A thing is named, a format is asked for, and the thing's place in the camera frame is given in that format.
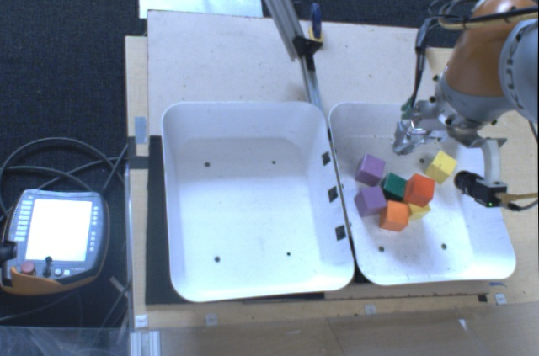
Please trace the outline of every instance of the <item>block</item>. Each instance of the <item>block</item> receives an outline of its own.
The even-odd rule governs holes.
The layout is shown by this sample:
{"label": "block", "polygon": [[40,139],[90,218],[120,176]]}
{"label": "block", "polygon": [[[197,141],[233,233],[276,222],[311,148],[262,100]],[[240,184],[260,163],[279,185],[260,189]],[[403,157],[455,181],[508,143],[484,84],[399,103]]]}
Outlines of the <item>block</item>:
{"label": "block", "polygon": [[445,154],[443,151],[438,151],[435,159],[427,167],[427,170],[424,171],[424,174],[434,179],[438,184],[443,183],[448,179],[456,167],[456,160]]}
{"label": "block", "polygon": [[403,200],[406,189],[406,179],[388,173],[382,181],[382,190],[388,200]]}
{"label": "block", "polygon": [[410,208],[410,220],[419,220],[425,217],[430,212],[430,206],[417,206],[414,204],[408,204]]}
{"label": "block", "polygon": [[435,180],[415,173],[406,182],[403,201],[407,204],[426,206],[435,195]]}
{"label": "block", "polygon": [[384,193],[378,186],[361,189],[354,197],[354,202],[362,217],[380,214],[387,206]]}
{"label": "block", "polygon": [[370,186],[377,185],[382,179],[386,162],[371,154],[365,154],[355,172],[355,180]]}
{"label": "block", "polygon": [[402,202],[387,201],[387,207],[380,214],[380,227],[387,231],[401,231],[408,225],[410,207]]}

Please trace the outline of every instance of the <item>orange cube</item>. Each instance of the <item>orange cube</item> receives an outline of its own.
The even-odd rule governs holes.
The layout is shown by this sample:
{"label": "orange cube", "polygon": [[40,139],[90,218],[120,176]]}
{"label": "orange cube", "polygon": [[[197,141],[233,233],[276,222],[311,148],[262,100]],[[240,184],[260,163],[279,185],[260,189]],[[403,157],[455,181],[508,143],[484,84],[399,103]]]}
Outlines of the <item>orange cube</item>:
{"label": "orange cube", "polygon": [[403,202],[426,206],[435,195],[435,181],[415,173],[407,182]]}
{"label": "orange cube", "polygon": [[395,200],[387,201],[387,208],[380,214],[380,227],[387,231],[401,231],[408,225],[410,207]]}

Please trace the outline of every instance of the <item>white screen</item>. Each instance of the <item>white screen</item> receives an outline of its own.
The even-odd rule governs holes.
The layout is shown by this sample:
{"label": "white screen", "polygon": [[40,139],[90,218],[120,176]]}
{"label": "white screen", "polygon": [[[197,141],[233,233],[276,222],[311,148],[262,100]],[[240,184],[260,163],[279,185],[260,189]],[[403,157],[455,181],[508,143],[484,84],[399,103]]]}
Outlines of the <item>white screen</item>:
{"label": "white screen", "polygon": [[26,258],[83,262],[86,260],[92,202],[37,199],[30,222]]}

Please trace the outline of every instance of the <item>green cube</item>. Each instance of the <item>green cube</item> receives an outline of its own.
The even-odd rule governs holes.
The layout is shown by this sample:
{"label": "green cube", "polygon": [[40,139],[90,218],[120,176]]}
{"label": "green cube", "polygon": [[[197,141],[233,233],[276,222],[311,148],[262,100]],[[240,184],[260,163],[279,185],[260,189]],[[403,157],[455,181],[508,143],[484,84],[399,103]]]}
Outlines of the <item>green cube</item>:
{"label": "green cube", "polygon": [[403,200],[405,190],[406,179],[401,178],[394,173],[388,173],[382,180],[382,191],[387,200]]}

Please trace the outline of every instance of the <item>plastic tray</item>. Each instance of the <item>plastic tray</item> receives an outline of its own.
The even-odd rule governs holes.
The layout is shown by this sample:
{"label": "plastic tray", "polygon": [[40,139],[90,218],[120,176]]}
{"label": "plastic tray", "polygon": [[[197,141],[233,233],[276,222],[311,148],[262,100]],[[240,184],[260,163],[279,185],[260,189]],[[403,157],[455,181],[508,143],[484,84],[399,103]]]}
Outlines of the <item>plastic tray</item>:
{"label": "plastic tray", "polygon": [[337,290],[354,259],[322,113],[181,103],[163,115],[170,273],[186,300]]}
{"label": "plastic tray", "polygon": [[336,105],[329,116],[344,205],[360,271],[376,284],[504,279],[515,269],[515,253],[499,208],[485,208],[462,195],[452,178],[436,184],[432,211],[401,232],[379,228],[378,215],[361,218],[354,197],[363,184],[354,180],[365,153],[386,161],[385,173],[403,178],[422,173],[441,149],[457,169],[483,174],[480,149],[453,140],[419,146],[407,156],[392,151],[400,105]]}

